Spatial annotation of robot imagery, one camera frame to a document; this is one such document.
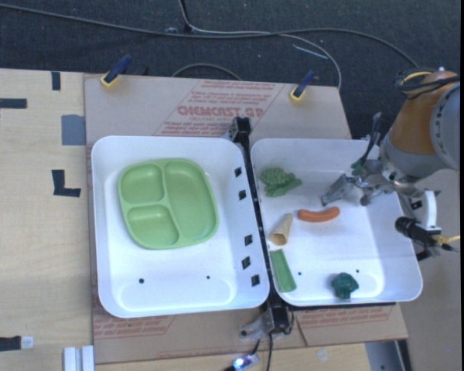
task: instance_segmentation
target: black hole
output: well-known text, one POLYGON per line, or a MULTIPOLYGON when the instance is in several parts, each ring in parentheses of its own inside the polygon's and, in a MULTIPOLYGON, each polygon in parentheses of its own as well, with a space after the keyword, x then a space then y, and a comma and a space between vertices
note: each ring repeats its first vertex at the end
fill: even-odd
POLYGON ((249 257, 246 257, 242 260, 242 269, 246 269, 251 265, 251 259, 249 257))
POLYGON ((251 276, 251 284, 253 286, 256 286, 257 284, 260 284, 260 275, 251 276))
POLYGON ((420 207, 423 207, 423 204, 421 201, 413 202, 411 204, 411 209, 413 210, 419 209, 420 207))

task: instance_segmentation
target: green broccoli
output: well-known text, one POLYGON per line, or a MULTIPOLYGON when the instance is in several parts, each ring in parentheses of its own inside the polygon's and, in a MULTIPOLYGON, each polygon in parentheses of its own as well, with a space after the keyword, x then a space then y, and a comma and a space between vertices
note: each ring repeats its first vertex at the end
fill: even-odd
POLYGON ((351 275, 342 272, 332 280, 332 287, 335 288, 335 295, 338 298, 346 300, 350 298, 350 293, 359 288, 359 285, 351 275))
POLYGON ((282 196, 288 190, 302 184, 294 173, 286 173, 282 168, 267 168, 261 175, 260 180, 266 184, 265 192, 267 196, 282 196))

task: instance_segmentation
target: black cable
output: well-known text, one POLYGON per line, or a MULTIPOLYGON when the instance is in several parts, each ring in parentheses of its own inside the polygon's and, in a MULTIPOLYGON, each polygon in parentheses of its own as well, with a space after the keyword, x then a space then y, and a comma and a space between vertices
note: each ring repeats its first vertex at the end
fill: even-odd
POLYGON ((31 14, 49 16, 49 17, 58 18, 58 19, 66 19, 66 20, 75 21, 75 22, 88 23, 88 24, 96 25, 96 26, 104 26, 107 28, 119 29, 119 30, 124 30, 127 32, 142 33, 142 34, 146 34, 150 36, 176 37, 176 38, 181 38, 181 39, 256 39, 256 38, 263 38, 263 37, 272 37, 272 36, 281 36, 281 35, 299 34, 299 33, 311 33, 311 32, 348 33, 348 34, 352 34, 355 36, 366 37, 374 41, 377 41, 379 43, 382 43, 385 46, 390 47, 393 51, 395 51, 402 57, 404 57, 413 66, 418 66, 418 64, 410 56, 408 56, 402 50, 398 49, 396 46, 390 44, 389 42, 383 39, 380 39, 379 37, 367 34, 365 32, 358 32, 356 30, 350 30, 350 29, 304 28, 304 29, 291 29, 291 30, 275 31, 275 32, 237 32, 237 33, 228 34, 228 35, 220 34, 220 35, 211 36, 210 34, 207 35, 207 34, 199 34, 199 33, 180 34, 180 33, 171 33, 171 32, 156 32, 154 30, 133 28, 130 26, 123 26, 123 25, 115 25, 114 23, 102 22, 102 21, 97 21, 94 19, 81 18, 81 17, 71 16, 71 15, 57 14, 55 12, 48 12, 48 11, 43 11, 39 9, 29 9, 29 8, 21 7, 18 5, 11 5, 11 4, 5 4, 5 3, 0 3, 0 8, 28 12, 31 14))
POLYGON ((258 342, 256 342, 256 346, 254 347, 253 351, 251 352, 251 355, 254 355, 257 352, 258 347, 260 345, 260 342, 261 342, 260 339, 258 340, 258 342))
POLYGON ((217 70, 220 70, 220 71, 223 71, 223 72, 227 73, 229 76, 235 78, 236 80, 242 81, 242 79, 236 73, 231 72, 230 70, 226 69, 225 67, 218 66, 218 65, 213 65, 212 63, 193 63, 193 64, 190 64, 190 65, 181 67, 174 74, 172 74, 171 77, 176 77, 179 74, 181 74, 183 71, 186 71, 188 69, 192 69, 193 67, 211 67, 213 69, 217 69, 217 70))
POLYGON ((273 335, 271 332, 268 334, 270 336, 270 349, 268 350, 268 362, 266 363, 266 370, 270 370, 270 363, 271 363, 271 354, 273 353, 273 335))
POLYGON ((415 99, 422 94, 432 92, 450 83, 460 81, 460 76, 456 75, 452 77, 438 78, 437 80, 429 81, 427 83, 423 83, 422 81, 418 83, 411 83, 412 80, 426 78, 436 71, 437 70, 435 69, 429 69, 426 67, 416 67, 414 69, 406 70, 395 77, 394 85, 406 96, 407 99, 415 99))

